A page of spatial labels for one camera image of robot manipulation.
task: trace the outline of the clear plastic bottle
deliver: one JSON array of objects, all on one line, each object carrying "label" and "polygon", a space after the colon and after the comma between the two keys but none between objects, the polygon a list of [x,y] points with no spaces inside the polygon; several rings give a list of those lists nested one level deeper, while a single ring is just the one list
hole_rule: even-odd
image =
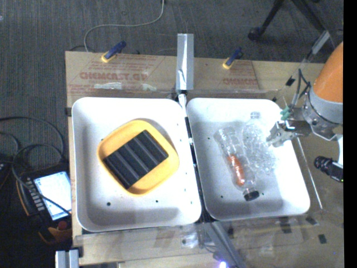
[{"label": "clear plastic bottle", "polygon": [[260,112],[253,111],[250,120],[243,126],[243,148],[256,174],[271,175],[276,166],[276,157],[269,147],[269,130],[262,122]]},{"label": "clear plastic bottle", "polygon": [[255,188],[255,174],[250,169],[243,148],[239,145],[239,138],[234,128],[219,129],[214,134],[214,139],[219,144],[225,163],[232,173],[232,181],[239,190],[243,191],[244,199],[250,201],[259,197],[259,192]]}]

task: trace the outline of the gray carpet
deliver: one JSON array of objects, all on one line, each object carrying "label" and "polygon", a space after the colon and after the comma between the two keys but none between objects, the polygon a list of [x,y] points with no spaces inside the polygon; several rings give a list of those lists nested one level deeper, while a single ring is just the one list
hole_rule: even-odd
[{"label": "gray carpet", "polygon": [[[274,0],[165,0],[162,17],[139,27],[101,27],[86,40],[90,51],[105,52],[125,40],[123,53],[176,55],[177,33],[194,34],[195,56],[226,58],[242,47],[243,59],[300,62],[320,33],[287,0],[259,41],[247,38],[260,26]],[[344,0],[307,0],[329,31],[314,62],[324,63],[343,40]],[[136,25],[156,19],[161,0],[0,0],[0,118],[28,116],[55,125],[67,143],[65,51],[84,51],[84,35],[102,24]],[[60,146],[45,125],[29,120],[0,122],[24,147]],[[11,154],[8,136],[0,135],[0,153]],[[29,156],[32,168],[58,160],[48,148]],[[9,178],[0,190],[0,267],[54,267],[54,251],[29,224]]]}]

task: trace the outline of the white cable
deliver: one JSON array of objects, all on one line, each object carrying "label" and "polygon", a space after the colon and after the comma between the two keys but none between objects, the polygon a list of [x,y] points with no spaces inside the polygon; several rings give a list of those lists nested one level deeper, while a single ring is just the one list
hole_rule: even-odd
[{"label": "white cable", "polygon": [[156,21],[158,21],[158,20],[161,18],[162,14],[163,14],[164,4],[165,4],[165,0],[162,0],[161,13],[160,13],[160,15],[159,15],[155,20],[153,20],[153,21],[151,21],[151,22],[142,23],[142,24],[133,24],[133,25],[102,24],[102,25],[98,25],[98,26],[95,26],[95,27],[89,29],[89,30],[85,33],[85,35],[84,35],[84,41],[83,41],[83,42],[84,42],[84,47],[85,47],[86,52],[88,52],[87,43],[86,43],[86,38],[87,38],[88,34],[89,34],[90,32],[92,32],[92,30],[97,29],[97,28],[101,28],[101,27],[140,27],[140,26],[145,26],[145,25],[153,24],[153,23],[155,23]]}]

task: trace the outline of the table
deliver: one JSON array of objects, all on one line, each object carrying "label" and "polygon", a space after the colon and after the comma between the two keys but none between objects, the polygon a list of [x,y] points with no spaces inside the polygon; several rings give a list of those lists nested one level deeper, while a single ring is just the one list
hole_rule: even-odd
[{"label": "table", "polygon": [[[100,54],[66,52],[67,107],[84,96],[108,96],[116,91],[93,89],[101,81],[92,72],[106,72],[107,76],[118,68],[101,68],[96,63]],[[170,88],[175,80],[176,58],[171,56],[122,55],[125,64],[121,72],[126,72],[115,86],[136,92],[138,84],[147,82],[148,86]],[[287,79],[299,67],[299,63],[280,63],[267,61],[239,60],[231,72],[222,69],[223,60],[195,58],[195,87],[214,94],[214,89],[236,89],[254,92],[270,91],[276,94]],[[308,64],[303,73],[307,80],[313,81],[323,64]],[[69,153],[71,186],[73,196],[73,244],[81,247],[83,255],[79,265],[92,265],[116,262],[120,267],[217,267],[209,246],[198,244],[197,238],[205,237],[200,224],[184,227],[160,227],[83,234],[76,219],[75,211],[75,174],[74,144],[71,117],[68,117]],[[233,223],[228,226],[232,244],[242,255],[247,266],[255,267],[344,267],[343,231],[343,186],[318,171],[313,161],[318,155],[338,159],[337,142],[327,142],[317,136],[300,138],[296,146],[303,148],[300,161],[302,168],[309,171],[309,192],[317,192],[313,198],[313,209],[301,216],[289,218],[252,219]]]}]

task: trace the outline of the blue clamp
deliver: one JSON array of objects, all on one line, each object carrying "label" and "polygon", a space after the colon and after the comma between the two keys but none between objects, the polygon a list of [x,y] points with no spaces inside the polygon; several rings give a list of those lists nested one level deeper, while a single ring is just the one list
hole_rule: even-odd
[{"label": "blue clamp", "polygon": [[243,56],[242,48],[237,48],[234,53],[223,62],[223,67],[225,69],[230,69],[233,65],[235,59],[240,59]]},{"label": "blue clamp", "polygon": [[102,61],[104,61],[105,63],[110,62],[112,59],[115,58],[116,54],[120,54],[122,52],[122,49],[125,48],[126,45],[127,43],[125,41],[121,41],[102,55]]}]

